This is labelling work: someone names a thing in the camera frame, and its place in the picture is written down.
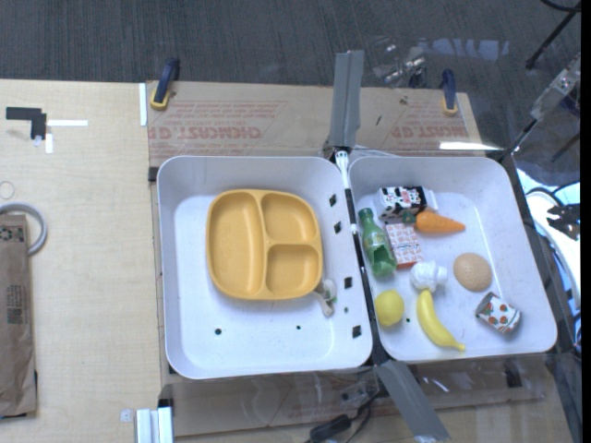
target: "wooden table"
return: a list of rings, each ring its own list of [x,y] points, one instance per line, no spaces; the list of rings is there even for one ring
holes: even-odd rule
[[[139,85],[2,80],[0,94],[5,106],[42,108],[48,119],[88,120],[53,128],[48,154],[33,145],[28,122],[0,119],[0,182],[12,183],[11,200],[32,203],[49,228],[30,259],[38,410],[0,422],[0,439],[132,442],[135,410],[155,408],[163,386]],[[34,221],[31,229],[34,236]],[[443,410],[440,417],[454,441],[490,432],[500,432],[496,440],[565,440],[551,375],[537,385],[543,400]],[[308,429],[187,441],[303,441]],[[364,431],[360,441],[414,441],[400,415],[376,417]]]

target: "white tray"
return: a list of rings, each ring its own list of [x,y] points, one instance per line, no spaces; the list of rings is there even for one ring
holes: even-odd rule
[[[367,305],[336,166],[313,157],[181,156],[161,166],[157,186],[166,355],[176,372],[194,379],[237,377],[350,369],[367,361]],[[324,277],[337,285],[331,317],[310,295],[245,301],[214,286],[205,255],[207,210],[218,194],[236,188],[282,190],[314,209]]]
[[[380,327],[380,340],[388,354],[406,362],[476,358],[502,354],[539,353],[557,338],[554,316],[525,235],[509,177],[488,158],[360,158],[351,163],[349,179],[356,211],[371,207],[383,186],[424,186],[435,192],[438,213],[466,225],[461,233],[437,237],[417,234],[425,260],[448,270],[448,282],[433,294],[440,321],[465,351],[433,344],[420,328],[415,312],[417,290],[409,270],[397,270],[387,280],[368,272],[376,297],[394,288],[404,299],[403,319],[391,328]],[[493,269],[493,283],[481,293],[467,291],[453,276],[453,261],[465,252],[478,253]],[[487,292],[494,292],[522,313],[517,329],[502,335],[475,317]]]

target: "gray carpet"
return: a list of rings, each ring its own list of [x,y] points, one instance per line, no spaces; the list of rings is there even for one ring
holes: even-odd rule
[[[525,69],[566,16],[540,0],[0,0],[0,11],[0,78],[139,82],[159,77],[174,56],[181,80],[331,86],[334,55],[364,49],[364,86],[383,86],[372,70],[389,63],[380,42],[402,55],[421,45],[427,86],[452,69],[483,139],[502,147],[581,50],[578,14]],[[554,118],[516,159],[557,186],[578,177],[580,147],[550,161],[578,132],[576,117]]]

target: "toy banana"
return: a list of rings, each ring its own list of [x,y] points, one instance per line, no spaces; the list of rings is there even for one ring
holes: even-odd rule
[[[429,289],[424,289],[416,299],[416,315],[421,328],[435,344],[465,350],[465,345],[456,341],[438,319],[433,305],[433,295]]]

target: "blue clamp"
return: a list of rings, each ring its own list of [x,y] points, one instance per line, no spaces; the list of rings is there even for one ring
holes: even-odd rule
[[[170,96],[168,85],[171,80],[178,80],[179,63],[180,61],[175,57],[166,59],[166,65],[158,82],[158,87],[153,90],[150,97],[150,107],[154,110],[164,110],[166,108]]]
[[[458,104],[455,100],[455,76],[451,69],[445,69],[441,74],[440,88],[443,89],[441,109],[449,116],[458,112]]]

